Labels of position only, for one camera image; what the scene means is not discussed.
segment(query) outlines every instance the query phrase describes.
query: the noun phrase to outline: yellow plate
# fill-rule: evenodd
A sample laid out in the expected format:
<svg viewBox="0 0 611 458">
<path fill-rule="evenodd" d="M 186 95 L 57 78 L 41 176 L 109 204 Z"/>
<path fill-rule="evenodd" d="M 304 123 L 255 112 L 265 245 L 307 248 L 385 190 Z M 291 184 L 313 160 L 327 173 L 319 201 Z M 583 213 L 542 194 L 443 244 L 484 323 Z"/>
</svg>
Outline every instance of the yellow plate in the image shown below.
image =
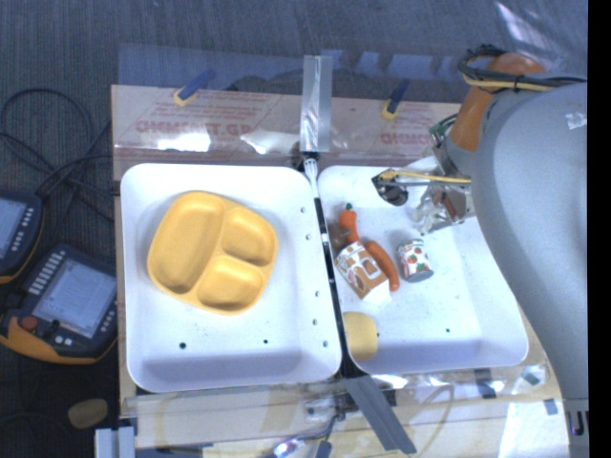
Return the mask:
<svg viewBox="0 0 611 458">
<path fill-rule="evenodd" d="M 147 269 L 163 292 L 220 314 L 240 314 L 261 297 L 278 237 L 243 205 L 207 192 L 177 198 L 151 243 Z"/>
</svg>

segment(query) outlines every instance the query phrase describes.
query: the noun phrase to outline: white tray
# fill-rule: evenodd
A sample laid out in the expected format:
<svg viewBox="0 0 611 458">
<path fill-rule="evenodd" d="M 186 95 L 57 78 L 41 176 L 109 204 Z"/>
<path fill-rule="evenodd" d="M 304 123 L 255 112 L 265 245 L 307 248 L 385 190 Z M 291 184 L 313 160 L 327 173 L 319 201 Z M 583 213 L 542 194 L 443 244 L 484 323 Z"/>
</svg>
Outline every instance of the white tray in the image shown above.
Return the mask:
<svg viewBox="0 0 611 458">
<path fill-rule="evenodd" d="M 378 351 L 357 364 L 370 374 L 405 374 L 520 363 L 528 338 L 516 299 L 503 279 L 475 218 L 422 237 L 411 210 L 424 187 L 410 188 L 402 207 L 384 202 L 371 179 L 384 168 L 332 166 L 319 176 L 329 231 L 349 202 L 363 240 L 373 239 L 397 261 L 396 247 L 421 238 L 434 271 L 423 281 L 391 292 L 381 307 L 361 301 L 342 275 L 336 280 L 342 312 L 370 315 L 379 333 Z"/>
<path fill-rule="evenodd" d="M 279 249 L 261 299 L 219 315 L 169 297 L 146 270 L 167 208 L 185 192 L 231 198 L 264 216 Z M 320 382 L 341 347 L 312 194 L 289 168 L 141 164 L 121 181 L 127 366 L 151 392 Z"/>
</svg>

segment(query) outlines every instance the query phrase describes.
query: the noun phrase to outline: can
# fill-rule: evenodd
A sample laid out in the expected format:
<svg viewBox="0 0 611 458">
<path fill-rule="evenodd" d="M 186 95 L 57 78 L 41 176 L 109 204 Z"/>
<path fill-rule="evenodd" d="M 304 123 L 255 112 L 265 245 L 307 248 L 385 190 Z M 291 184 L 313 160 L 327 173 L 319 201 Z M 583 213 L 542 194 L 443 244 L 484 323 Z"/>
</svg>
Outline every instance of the can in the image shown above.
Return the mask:
<svg viewBox="0 0 611 458">
<path fill-rule="evenodd" d="M 425 251 L 423 240 L 412 239 L 410 242 L 399 245 L 397 255 L 399 255 L 403 275 L 407 281 L 422 281 L 432 275 L 429 255 Z"/>
</svg>

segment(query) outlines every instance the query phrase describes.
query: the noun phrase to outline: yellow bowl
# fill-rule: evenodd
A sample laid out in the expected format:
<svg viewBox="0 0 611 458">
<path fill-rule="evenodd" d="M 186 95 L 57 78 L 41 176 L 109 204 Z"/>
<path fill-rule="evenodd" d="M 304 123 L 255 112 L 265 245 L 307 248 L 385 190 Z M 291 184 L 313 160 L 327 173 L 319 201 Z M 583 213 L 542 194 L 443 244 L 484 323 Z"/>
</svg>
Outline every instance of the yellow bowl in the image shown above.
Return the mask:
<svg viewBox="0 0 611 458">
<path fill-rule="evenodd" d="M 147 269 L 163 292 L 219 314 L 240 314 L 261 297 L 278 254 L 273 226 L 245 206 L 189 192 L 165 213 Z"/>
</svg>

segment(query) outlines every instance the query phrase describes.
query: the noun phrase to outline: blue and yellow clamp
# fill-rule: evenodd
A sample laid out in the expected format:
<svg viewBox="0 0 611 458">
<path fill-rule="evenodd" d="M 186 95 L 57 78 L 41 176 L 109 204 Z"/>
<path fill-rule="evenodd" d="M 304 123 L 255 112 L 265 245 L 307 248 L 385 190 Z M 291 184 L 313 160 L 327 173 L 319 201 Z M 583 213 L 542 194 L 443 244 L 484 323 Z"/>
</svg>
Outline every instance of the blue and yellow clamp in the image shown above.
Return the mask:
<svg viewBox="0 0 611 458">
<path fill-rule="evenodd" d="M 198 90 L 205 88 L 208 82 L 215 77 L 214 70 L 206 70 L 198 74 L 180 90 L 174 92 L 174 103 L 184 107 L 198 96 Z"/>
<path fill-rule="evenodd" d="M 382 109 L 382 117 L 388 120 L 393 120 L 399 114 L 399 103 L 403 99 L 403 95 L 405 91 L 408 89 L 408 85 L 410 84 L 409 80 L 403 80 L 397 88 L 392 91 L 390 94 L 390 98 L 384 104 L 384 109 Z"/>
</svg>

